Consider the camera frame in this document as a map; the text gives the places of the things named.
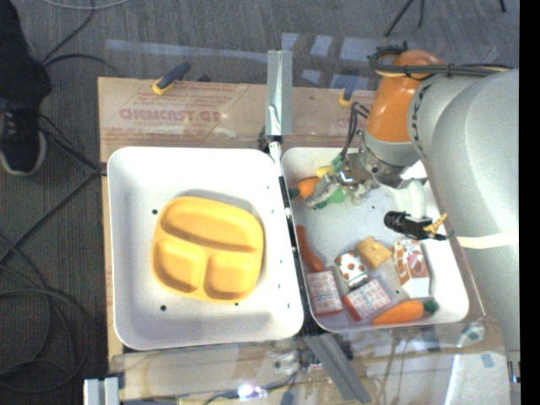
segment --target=person's leg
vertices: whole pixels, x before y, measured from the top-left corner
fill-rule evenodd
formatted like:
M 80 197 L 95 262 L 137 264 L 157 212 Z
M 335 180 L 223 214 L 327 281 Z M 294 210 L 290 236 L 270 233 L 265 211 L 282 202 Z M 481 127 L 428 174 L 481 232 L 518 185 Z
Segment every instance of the person's leg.
M 51 92 L 45 68 L 33 59 L 9 0 L 0 0 L 0 163 L 26 176 L 45 159 L 46 139 L 38 128 L 40 105 Z

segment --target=pant leg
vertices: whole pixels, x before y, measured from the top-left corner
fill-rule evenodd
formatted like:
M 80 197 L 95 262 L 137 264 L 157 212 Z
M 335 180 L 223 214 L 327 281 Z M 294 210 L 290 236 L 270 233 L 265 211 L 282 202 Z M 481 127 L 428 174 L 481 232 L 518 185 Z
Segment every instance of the pant leg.
M 49 93 L 51 80 L 29 54 L 17 10 L 0 0 L 0 111 L 38 108 Z

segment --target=floor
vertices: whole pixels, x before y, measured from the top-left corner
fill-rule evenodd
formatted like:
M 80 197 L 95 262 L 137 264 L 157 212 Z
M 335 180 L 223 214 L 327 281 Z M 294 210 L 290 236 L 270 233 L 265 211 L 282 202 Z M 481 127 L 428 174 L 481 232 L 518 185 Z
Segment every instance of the floor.
M 292 49 L 295 86 L 331 88 L 354 73 L 356 88 L 375 89 L 366 56 L 404 41 L 455 64 L 520 63 L 520 0 L 504 12 L 499 0 L 424 0 L 420 27 L 413 0 L 390 32 L 407 0 L 46 1 L 13 0 L 37 58 L 89 20 L 48 59 L 42 104 L 44 127 L 82 157 L 49 142 L 35 175 L 0 172 L 6 404 L 82 403 L 82 381 L 107 374 L 97 77 L 159 78 L 188 61 L 188 80 L 264 84 L 261 57 Z

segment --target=divided yellow plate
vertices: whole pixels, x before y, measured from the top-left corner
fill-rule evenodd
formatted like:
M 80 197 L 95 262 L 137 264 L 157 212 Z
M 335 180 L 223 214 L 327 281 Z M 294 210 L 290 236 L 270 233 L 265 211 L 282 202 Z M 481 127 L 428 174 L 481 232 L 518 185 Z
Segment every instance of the divided yellow plate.
M 264 235 L 242 208 L 178 197 L 159 215 L 150 263 L 157 281 L 193 299 L 235 303 L 257 285 Z

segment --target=shoe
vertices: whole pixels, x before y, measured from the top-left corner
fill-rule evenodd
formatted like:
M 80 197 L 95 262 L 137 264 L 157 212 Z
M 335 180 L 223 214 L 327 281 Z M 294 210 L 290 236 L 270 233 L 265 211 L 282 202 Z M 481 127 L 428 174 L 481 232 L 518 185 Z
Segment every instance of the shoe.
M 15 176 L 29 176 L 43 164 L 46 138 L 38 127 L 38 110 L 0 112 L 3 131 L 0 138 L 0 163 Z

